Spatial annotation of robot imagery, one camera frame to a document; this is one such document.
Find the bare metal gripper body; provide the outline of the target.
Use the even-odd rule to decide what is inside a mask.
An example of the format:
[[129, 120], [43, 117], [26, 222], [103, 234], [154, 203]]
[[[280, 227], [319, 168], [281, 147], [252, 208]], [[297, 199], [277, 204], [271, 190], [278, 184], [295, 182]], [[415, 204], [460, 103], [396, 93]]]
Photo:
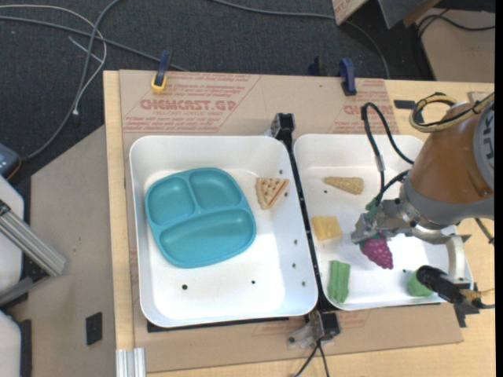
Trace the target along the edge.
[[420, 224], [421, 215], [406, 199], [373, 199], [365, 206], [355, 227], [355, 234], [408, 233]]

